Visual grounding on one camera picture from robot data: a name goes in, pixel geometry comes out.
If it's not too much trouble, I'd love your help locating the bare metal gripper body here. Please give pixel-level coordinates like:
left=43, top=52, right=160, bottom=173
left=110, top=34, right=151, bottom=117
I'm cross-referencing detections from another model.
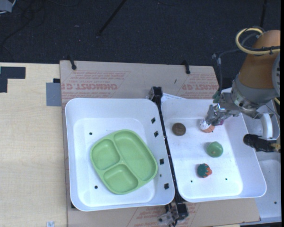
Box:
left=217, top=92, right=260, bottom=118

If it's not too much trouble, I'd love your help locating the white and orange toy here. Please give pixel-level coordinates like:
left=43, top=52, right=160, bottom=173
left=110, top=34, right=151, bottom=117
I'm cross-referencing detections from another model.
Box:
left=199, top=119, right=216, bottom=133

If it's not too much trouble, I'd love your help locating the green apple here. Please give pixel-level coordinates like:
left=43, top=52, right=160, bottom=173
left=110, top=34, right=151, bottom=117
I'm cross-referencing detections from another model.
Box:
left=205, top=141, right=224, bottom=158

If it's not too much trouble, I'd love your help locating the brown biscuit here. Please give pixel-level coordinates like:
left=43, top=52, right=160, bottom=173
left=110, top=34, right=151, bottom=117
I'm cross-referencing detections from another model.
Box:
left=171, top=122, right=187, bottom=136

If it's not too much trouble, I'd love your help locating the white printed paper label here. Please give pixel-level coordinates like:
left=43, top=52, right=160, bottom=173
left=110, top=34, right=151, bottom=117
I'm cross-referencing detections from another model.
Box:
left=161, top=92, right=188, bottom=102

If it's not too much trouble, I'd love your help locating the thin black rod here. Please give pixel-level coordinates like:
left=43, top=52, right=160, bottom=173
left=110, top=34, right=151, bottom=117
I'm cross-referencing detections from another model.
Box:
left=155, top=95, right=183, bottom=208

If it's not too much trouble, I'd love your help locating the orange and green toy fruit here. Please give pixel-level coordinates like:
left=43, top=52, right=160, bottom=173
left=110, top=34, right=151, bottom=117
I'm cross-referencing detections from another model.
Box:
left=196, top=163, right=213, bottom=179

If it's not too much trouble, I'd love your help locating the white plastic tray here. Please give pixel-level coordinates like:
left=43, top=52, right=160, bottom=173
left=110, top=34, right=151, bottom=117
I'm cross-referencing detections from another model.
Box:
left=64, top=97, right=176, bottom=212
left=160, top=98, right=267, bottom=203

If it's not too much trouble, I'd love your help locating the brown cardboard board red print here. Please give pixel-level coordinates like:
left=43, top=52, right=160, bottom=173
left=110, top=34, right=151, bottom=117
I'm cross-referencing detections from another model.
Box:
left=59, top=60, right=261, bottom=227

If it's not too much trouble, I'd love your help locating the green divided plate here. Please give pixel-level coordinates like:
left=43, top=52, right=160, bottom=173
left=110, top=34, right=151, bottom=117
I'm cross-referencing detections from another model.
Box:
left=89, top=129, right=159, bottom=195

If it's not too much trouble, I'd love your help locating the black cylinder on white bracket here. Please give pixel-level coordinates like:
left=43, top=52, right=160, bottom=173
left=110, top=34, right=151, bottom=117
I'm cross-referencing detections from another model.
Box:
left=243, top=112, right=281, bottom=154

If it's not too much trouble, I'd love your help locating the black block with thin wires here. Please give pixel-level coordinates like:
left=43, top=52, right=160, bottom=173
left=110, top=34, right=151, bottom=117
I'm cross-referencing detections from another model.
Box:
left=148, top=86, right=164, bottom=102
left=174, top=203, right=188, bottom=221

